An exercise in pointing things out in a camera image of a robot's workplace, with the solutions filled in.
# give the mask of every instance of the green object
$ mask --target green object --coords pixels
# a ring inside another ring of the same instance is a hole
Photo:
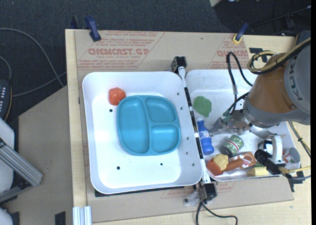
[[[193,108],[199,114],[208,117],[209,113],[212,110],[212,103],[207,98],[203,96],[197,96],[193,102]]]

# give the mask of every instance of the blue divided plate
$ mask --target blue divided plate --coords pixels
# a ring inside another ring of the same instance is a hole
[[[133,155],[167,154],[181,140],[178,114],[173,104],[160,96],[124,98],[118,104],[117,129],[122,146]]]

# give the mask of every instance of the blue clamp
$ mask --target blue clamp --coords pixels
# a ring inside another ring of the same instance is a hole
[[[235,34],[235,36],[233,37],[234,44],[238,45],[241,42],[242,35],[246,31],[248,26],[249,25],[247,23],[244,23],[243,26],[241,27],[241,29],[238,31],[238,33]]]
[[[87,27],[91,30],[90,36],[94,42],[101,40],[101,36],[98,33],[98,29],[95,23],[95,20],[91,16],[86,16],[85,23]]]

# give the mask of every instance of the white tray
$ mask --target white tray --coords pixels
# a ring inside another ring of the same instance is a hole
[[[108,92],[120,88],[126,96],[156,95],[176,108],[181,143],[171,153],[137,156],[127,153],[117,133],[117,106],[109,103]],[[90,177],[94,188],[115,194],[165,187],[193,185],[202,168],[183,83],[171,72],[94,72],[82,83]]]
[[[238,97],[248,92],[251,88],[242,78],[239,70],[232,70],[233,76],[238,89]],[[246,78],[254,83],[256,75],[252,74],[249,70],[243,70]],[[186,76],[186,81],[188,85],[188,90],[190,93],[191,101],[194,102],[194,99],[197,96],[204,96],[209,99],[212,103],[212,111],[209,116],[205,118],[203,115],[200,115],[197,111],[194,110],[195,117],[204,117],[204,124],[207,128],[212,128],[215,121],[222,117],[222,114],[230,107],[234,102],[234,95],[232,89],[232,81],[230,79],[228,70],[192,70]],[[236,109],[241,109],[243,100],[241,100]],[[288,149],[294,147],[293,140],[291,138],[290,132],[288,130],[287,124],[285,122],[280,123],[278,126],[271,127],[270,132],[276,133],[281,136],[283,149]],[[226,140],[234,132],[227,131],[222,134],[217,134],[212,137],[212,145],[215,149],[214,153],[211,155],[204,156],[205,162],[207,163],[214,155],[219,154],[219,148],[224,144]],[[261,139],[250,133],[249,131],[245,132],[240,136],[244,141],[244,147],[240,149],[240,153],[251,151],[255,152],[258,149],[258,142]],[[288,169],[297,169],[299,168],[300,163],[291,164]],[[230,174],[229,172],[224,172],[222,175],[214,176],[210,171],[208,174],[217,181],[228,181],[228,180],[239,180],[245,178],[255,178],[256,176],[247,175],[247,169],[234,172]]]

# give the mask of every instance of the remote control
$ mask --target remote control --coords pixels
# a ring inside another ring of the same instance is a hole
[[[0,117],[6,120],[11,106],[11,86],[7,80],[0,79]]]

